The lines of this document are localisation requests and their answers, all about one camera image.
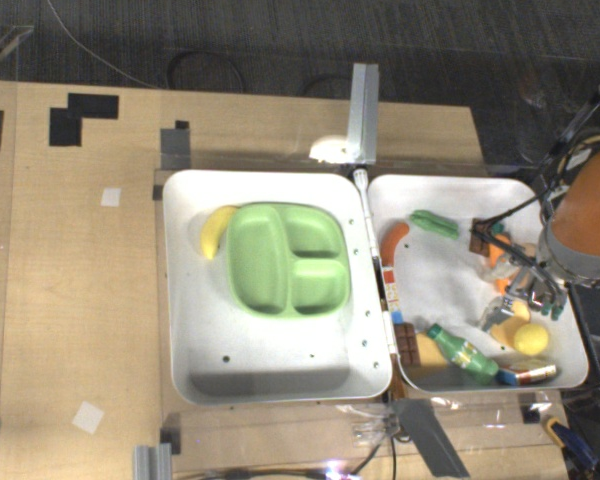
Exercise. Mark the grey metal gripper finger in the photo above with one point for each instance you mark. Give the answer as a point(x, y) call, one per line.
point(490, 318)
point(508, 310)

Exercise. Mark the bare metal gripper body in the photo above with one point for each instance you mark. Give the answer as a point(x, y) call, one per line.
point(527, 288)

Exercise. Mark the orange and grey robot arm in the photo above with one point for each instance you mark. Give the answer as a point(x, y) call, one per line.
point(587, 218)

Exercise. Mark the yellow lemon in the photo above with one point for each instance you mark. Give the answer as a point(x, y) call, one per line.
point(531, 339)

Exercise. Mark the orange carrot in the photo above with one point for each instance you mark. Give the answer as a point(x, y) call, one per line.
point(497, 254)

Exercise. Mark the green plastic bottle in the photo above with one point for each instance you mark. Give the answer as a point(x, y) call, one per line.
point(462, 355)

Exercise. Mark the white plastic tray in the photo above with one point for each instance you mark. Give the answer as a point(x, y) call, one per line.
point(445, 288)
point(270, 358)

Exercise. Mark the small teal block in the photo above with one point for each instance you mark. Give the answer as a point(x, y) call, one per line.
point(498, 228)

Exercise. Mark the yellow bread slice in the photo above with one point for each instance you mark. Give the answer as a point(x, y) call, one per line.
point(430, 355)

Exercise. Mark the colourful printed carton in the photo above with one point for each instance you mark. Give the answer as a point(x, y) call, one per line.
point(391, 293)

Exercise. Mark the orange sausage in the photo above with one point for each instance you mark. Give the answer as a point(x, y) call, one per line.
point(391, 242)

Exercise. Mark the green divided plate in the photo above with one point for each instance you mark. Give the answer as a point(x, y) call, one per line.
point(260, 263)

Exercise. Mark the yellow banana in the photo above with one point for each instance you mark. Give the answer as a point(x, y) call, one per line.
point(211, 235)

